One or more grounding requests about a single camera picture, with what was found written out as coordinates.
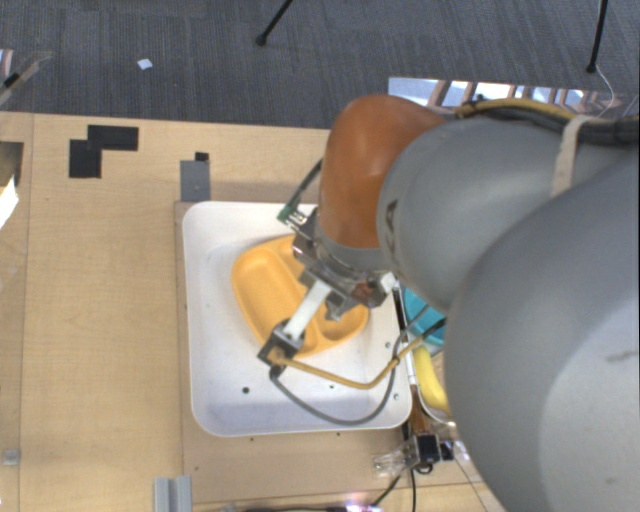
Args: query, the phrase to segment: orange plate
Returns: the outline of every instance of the orange plate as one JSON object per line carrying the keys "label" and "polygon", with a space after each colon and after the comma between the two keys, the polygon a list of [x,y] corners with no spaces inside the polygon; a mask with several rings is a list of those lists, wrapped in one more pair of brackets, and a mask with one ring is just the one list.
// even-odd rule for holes
{"label": "orange plate", "polygon": [[[307,288],[298,282],[303,266],[293,257],[293,236],[276,238],[240,255],[231,271],[231,282],[242,314],[261,344],[273,328],[291,318]],[[309,323],[299,356],[317,354],[358,334],[369,319],[369,310],[357,306],[339,322],[326,320],[322,304]]]}

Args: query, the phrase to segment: white tray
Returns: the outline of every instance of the white tray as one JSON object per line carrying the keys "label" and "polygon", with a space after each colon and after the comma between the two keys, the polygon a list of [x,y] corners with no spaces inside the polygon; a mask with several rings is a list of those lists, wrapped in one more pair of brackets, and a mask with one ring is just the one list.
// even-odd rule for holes
{"label": "white tray", "polygon": [[[358,427],[328,423],[292,403],[269,380],[257,359],[260,344],[245,323],[231,287],[231,268],[247,248],[290,234],[276,220],[281,205],[203,202],[184,217],[184,251],[189,317],[191,405],[200,426],[218,436],[393,428],[406,420],[411,397],[406,367],[398,366],[387,406]],[[305,362],[359,380],[371,380],[391,357],[398,335],[391,298],[371,311],[353,339]],[[379,404],[387,381],[370,391],[347,388],[287,369],[281,381],[327,414],[356,419]]]}

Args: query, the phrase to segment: black pole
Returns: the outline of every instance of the black pole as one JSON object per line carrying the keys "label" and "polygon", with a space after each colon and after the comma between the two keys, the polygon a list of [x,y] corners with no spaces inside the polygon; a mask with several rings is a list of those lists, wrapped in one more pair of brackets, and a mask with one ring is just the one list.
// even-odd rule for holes
{"label": "black pole", "polygon": [[591,60],[587,66],[587,73],[596,72],[596,60],[598,59],[600,39],[602,38],[602,29],[604,28],[604,17],[607,15],[608,4],[609,0],[600,0],[600,16],[598,17],[598,26],[596,27],[596,39],[593,42],[593,50],[591,51]]}
{"label": "black pole", "polygon": [[267,37],[269,37],[269,34],[271,33],[271,31],[278,24],[278,22],[280,21],[280,18],[284,16],[284,13],[287,12],[287,9],[289,8],[292,2],[293,0],[286,0],[285,3],[282,4],[282,7],[280,7],[280,9],[278,10],[276,15],[273,17],[273,19],[271,20],[271,23],[269,23],[269,26],[266,28],[266,30],[262,34],[260,34],[258,37],[256,37],[256,44],[258,46],[264,46],[265,44],[267,44]]}

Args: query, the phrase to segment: carpeted floor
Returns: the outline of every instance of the carpeted floor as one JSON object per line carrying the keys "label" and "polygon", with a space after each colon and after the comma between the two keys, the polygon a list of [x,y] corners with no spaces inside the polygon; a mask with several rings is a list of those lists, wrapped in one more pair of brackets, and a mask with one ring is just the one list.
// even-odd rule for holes
{"label": "carpeted floor", "polygon": [[[2,0],[0,48],[54,52],[7,108],[329,127],[390,76],[607,91],[584,71],[597,0],[297,0],[256,46],[281,2]],[[639,27],[640,2],[610,2],[599,62],[627,101]]]}

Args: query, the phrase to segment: gray tape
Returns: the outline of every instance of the gray tape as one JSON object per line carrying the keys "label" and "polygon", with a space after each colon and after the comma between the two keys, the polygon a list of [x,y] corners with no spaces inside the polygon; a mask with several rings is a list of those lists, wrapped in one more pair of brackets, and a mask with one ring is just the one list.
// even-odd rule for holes
{"label": "gray tape", "polygon": [[180,162],[180,199],[187,203],[211,199],[209,162],[199,160]]}

